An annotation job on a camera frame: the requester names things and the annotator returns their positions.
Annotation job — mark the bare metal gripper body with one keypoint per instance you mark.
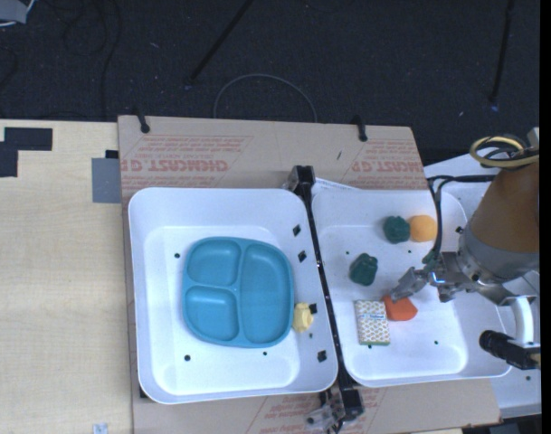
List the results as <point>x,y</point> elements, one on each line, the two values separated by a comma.
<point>460,271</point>

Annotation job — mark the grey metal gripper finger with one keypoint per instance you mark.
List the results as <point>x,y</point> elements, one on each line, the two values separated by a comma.
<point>448,295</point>
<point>407,286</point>

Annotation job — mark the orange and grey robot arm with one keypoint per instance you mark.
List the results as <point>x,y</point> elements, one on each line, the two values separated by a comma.
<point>506,215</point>

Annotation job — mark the orange toy wedge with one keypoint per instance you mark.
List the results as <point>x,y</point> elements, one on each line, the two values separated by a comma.
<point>402,311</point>

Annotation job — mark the white packet yellow pattern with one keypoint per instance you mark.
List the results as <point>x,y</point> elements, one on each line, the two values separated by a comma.
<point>372,323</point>

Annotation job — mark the orange ball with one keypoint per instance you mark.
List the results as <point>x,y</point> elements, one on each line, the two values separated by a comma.
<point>423,229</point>

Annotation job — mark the white plastic tray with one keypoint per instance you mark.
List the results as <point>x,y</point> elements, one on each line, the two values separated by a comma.
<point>166,215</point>
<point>420,355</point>

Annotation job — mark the thin black rod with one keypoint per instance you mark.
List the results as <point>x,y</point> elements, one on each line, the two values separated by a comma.
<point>322,269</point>

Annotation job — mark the yellow toy food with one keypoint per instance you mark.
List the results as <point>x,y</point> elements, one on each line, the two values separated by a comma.
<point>301,318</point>

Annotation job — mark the blue divided plate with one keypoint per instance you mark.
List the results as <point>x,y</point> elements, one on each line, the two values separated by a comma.
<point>257,287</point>

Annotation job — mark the brown cardboard board red print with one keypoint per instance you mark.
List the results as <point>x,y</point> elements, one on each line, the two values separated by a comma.
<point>266,156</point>

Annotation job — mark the black cylinder on white bracket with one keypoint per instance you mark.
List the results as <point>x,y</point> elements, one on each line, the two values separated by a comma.
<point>506,346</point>

